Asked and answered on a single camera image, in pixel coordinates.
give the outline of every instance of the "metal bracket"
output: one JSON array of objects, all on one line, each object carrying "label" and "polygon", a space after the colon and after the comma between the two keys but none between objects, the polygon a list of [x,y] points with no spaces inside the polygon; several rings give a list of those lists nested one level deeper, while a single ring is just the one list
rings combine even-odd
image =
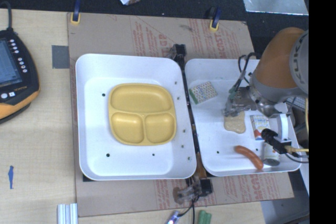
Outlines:
[{"label": "metal bracket", "polygon": [[77,204],[58,205],[57,224],[78,224]]}]

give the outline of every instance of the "blue tape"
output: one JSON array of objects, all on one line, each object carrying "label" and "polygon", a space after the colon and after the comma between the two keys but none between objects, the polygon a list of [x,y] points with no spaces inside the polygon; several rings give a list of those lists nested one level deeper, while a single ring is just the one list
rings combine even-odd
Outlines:
[{"label": "blue tape", "polygon": [[13,189],[14,166],[12,165],[9,167],[8,177],[9,177],[9,187]]}]

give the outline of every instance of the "cable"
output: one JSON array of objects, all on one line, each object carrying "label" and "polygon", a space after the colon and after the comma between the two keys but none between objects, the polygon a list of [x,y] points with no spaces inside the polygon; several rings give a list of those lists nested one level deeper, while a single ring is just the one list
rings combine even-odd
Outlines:
[{"label": "cable", "polygon": [[190,209],[193,209],[193,224],[194,224],[194,223],[195,223],[195,203],[198,201],[199,198],[200,198],[200,196],[198,195],[195,199],[193,199],[193,200],[191,201],[191,205],[189,206],[189,208],[188,208],[185,212],[183,212],[183,213],[181,213],[181,214],[178,214],[177,216],[178,216],[178,217],[182,217],[182,216],[184,216],[186,213],[188,213]]},{"label": "cable", "polygon": [[292,154],[293,152],[309,152],[308,148],[296,148],[292,146],[285,146],[287,153]]},{"label": "cable", "polygon": [[11,5],[7,1],[1,2],[0,7],[3,6],[3,5],[6,5],[7,9],[8,9],[8,27],[7,27],[7,30],[8,31],[13,31],[13,28],[12,28],[12,8],[11,8]]},{"label": "cable", "polygon": [[296,100],[296,97],[294,97],[294,98],[293,98],[293,101],[290,103],[290,107],[288,108],[288,112],[292,109],[295,100]]},{"label": "cable", "polygon": [[296,162],[296,163],[309,163],[309,162],[302,162],[302,161],[298,161],[297,159],[293,159],[292,157],[290,157],[289,155],[288,155],[288,153],[285,153],[285,155],[289,158],[289,159],[291,159],[293,162]]},{"label": "cable", "polygon": [[298,158],[309,158],[309,155],[299,155]]},{"label": "cable", "polygon": [[[256,54],[255,54],[254,52],[250,52],[250,53],[248,54],[247,57],[246,57],[246,55],[242,55],[242,56],[240,56],[240,57],[238,58],[238,67],[239,67],[239,71],[240,71],[240,76],[239,76],[238,80],[236,81],[236,83],[233,85],[233,87],[235,88],[235,91],[238,90],[238,88],[239,88],[239,86],[240,86],[240,84],[241,84],[241,81],[242,81],[243,79],[245,79],[245,80],[247,81],[247,79],[245,78],[245,72],[246,72],[247,64],[248,64],[248,61],[249,61],[250,57],[251,57],[251,56],[255,56],[255,55],[256,55]],[[244,65],[243,70],[241,70],[241,67],[240,67],[240,60],[241,60],[242,58],[245,58],[245,57],[246,57],[245,65]]]}]

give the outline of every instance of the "green connector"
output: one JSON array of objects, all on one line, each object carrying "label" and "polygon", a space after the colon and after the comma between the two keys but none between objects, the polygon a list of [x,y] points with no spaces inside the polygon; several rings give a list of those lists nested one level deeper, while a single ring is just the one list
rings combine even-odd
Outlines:
[{"label": "green connector", "polygon": [[229,99],[232,100],[235,97],[236,93],[236,87],[233,86],[231,89],[229,89]]},{"label": "green connector", "polygon": [[210,224],[211,214],[207,213],[204,210],[201,210],[198,214],[198,224]]}]

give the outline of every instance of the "yellow plate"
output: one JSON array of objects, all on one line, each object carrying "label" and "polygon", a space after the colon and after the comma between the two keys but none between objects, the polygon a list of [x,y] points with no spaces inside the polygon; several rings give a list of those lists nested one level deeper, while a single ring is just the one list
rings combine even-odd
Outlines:
[{"label": "yellow plate", "polygon": [[176,133],[176,114],[170,93],[159,85],[124,83],[109,94],[112,134],[123,144],[160,145]]}]

